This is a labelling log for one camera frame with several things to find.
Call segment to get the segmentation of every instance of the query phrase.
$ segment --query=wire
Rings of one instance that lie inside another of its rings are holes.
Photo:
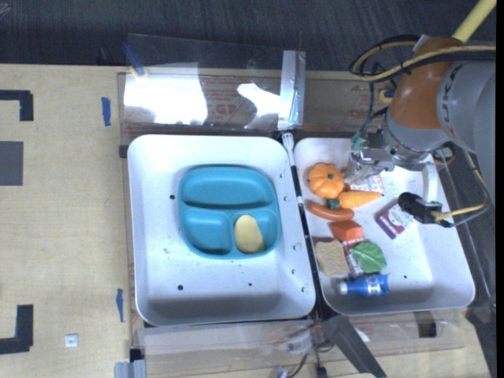
[[[321,356],[318,354],[317,348],[315,348],[315,355],[317,356],[317,367],[321,366]]]
[[[432,152],[432,158],[436,164],[450,165],[455,160],[455,147],[453,142],[444,143],[440,148]]]
[[[333,348],[334,348],[334,343],[325,342],[325,343],[322,343],[322,344],[318,345],[317,347],[315,347],[315,351],[317,352],[317,354],[319,354],[319,353],[328,353]]]
[[[349,71],[360,80],[377,83],[389,80],[390,78],[397,76],[399,73],[410,72],[423,65],[439,61],[494,61],[496,59],[495,46],[451,46],[421,54],[396,65],[392,69],[377,74],[368,74],[364,72],[363,68],[365,62],[376,52],[394,46],[411,46],[415,44],[416,42],[413,43],[412,40],[404,40],[384,42],[376,45],[358,57],[354,63],[350,65]]]
[[[305,363],[306,363],[306,359],[308,358],[308,354],[309,354],[309,353],[306,353],[306,354],[302,357],[301,362],[299,363],[298,368],[297,368],[294,372],[289,373],[288,378],[293,378],[294,376],[296,376],[296,375],[298,374],[298,372],[299,372],[299,371],[301,371],[301,369],[303,368],[303,366],[304,366],[304,365],[305,365]]]
[[[375,74],[378,70],[378,68],[384,68],[378,61],[375,62],[372,66],[372,74]],[[375,105],[375,84],[374,83],[369,83],[369,107],[368,107],[368,114],[365,118],[364,124],[358,131],[359,136],[363,136],[365,134],[365,131],[367,130],[369,124],[378,116],[383,115],[385,112],[387,112],[388,107],[382,108],[379,111],[373,113],[372,108]]]
[[[384,68],[379,62],[375,63],[375,65],[377,65],[378,68],[382,69],[383,72],[387,71],[387,69]],[[393,88],[397,88],[397,83],[392,78],[390,78],[388,81],[390,81]]]
[[[465,207],[463,209],[459,209],[459,210],[455,210],[455,211],[444,212],[444,213],[439,212],[439,211],[431,212],[431,215],[434,217],[434,220],[436,222],[439,222],[443,227],[446,227],[446,228],[457,227],[458,225],[464,224],[467,221],[470,221],[470,220],[480,216],[481,214],[483,214],[484,212],[486,212],[490,208],[490,202],[488,200],[489,199],[488,191],[487,191],[487,187],[485,185],[484,179],[481,176],[480,171],[476,167],[471,155],[467,151],[464,151],[464,155],[465,155],[467,162],[471,166],[471,170],[475,173],[477,181],[479,182],[480,186],[483,188],[484,201],[483,201],[483,203],[481,203],[477,206]],[[471,214],[470,216],[468,216],[468,217],[466,217],[456,223],[449,223],[446,221],[446,219],[448,217],[458,216],[461,214],[466,214],[466,213],[471,213],[471,212],[475,212],[475,213]]]

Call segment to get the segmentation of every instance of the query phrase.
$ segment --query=gray carpet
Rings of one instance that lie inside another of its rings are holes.
[[[478,0],[0,0],[0,63],[94,65],[107,48],[109,63],[126,63],[120,41],[160,35],[306,51],[311,70],[347,70],[362,51],[389,36],[452,35]],[[474,41],[496,42],[496,11]],[[455,162],[465,206],[475,182]],[[495,211],[469,225],[468,249],[478,287],[475,315],[495,301]],[[496,376],[495,313],[479,326]]]

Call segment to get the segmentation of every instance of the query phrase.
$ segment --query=blue tape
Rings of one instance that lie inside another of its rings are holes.
[[[133,49],[132,46],[128,45],[126,42],[121,42],[121,49],[124,54],[132,64],[132,68],[135,70],[137,76],[145,76],[146,72],[142,66],[142,61],[140,61],[139,55],[136,53],[136,50]]]
[[[124,303],[123,291],[120,288],[117,288],[116,304],[117,304],[117,309],[119,310],[119,320],[121,322],[124,322],[123,303]]]
[[[105,97],[102,97],[102,115],[105,126],[110,126],[110,100]]]

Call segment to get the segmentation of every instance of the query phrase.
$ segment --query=white basin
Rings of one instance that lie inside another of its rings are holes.
[[[177,191],[188,171],[238,165],[275,188],[281,233],[273,250],[209,258],[183,240]],[[152,325],[304,317],[315,289],[286,150],[249,136],[143,135],[128,148],[136,305]]]
[[[345,169],[349,157],[349,139],[308,138],[295,146],[303,198],[320,201],[309,189],[306,173],[313,164],[327,162]],[[379,215],[395,204],[405,191],[422,196],[421,172],[396,167],[382,172],[384,196],[354,209],[354,220],[364,237],[380,246],[387,259],[382,274],[388,274],[389,293],[376,297],[339,295],[338,280],[344,276],[326,276],[319,271],[326,303],[337,313],[366,315],[413,312],[466,307],[473,299],[475,287],[456,228],[414,222],[397,238],[391,239],[377,224]],[[448,211],[447,198],[438,180],[437,202]],[[333,240],[329,221],[306,212],[312,243]]]

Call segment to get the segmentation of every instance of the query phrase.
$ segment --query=blue can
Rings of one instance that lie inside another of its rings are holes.
[[[340,295],[353,293],[361,297],[372,297],[385,295],[388,292],[388,275],[379,273],[365,274],[357,279],[350,278],[338,282],[338,294]]]

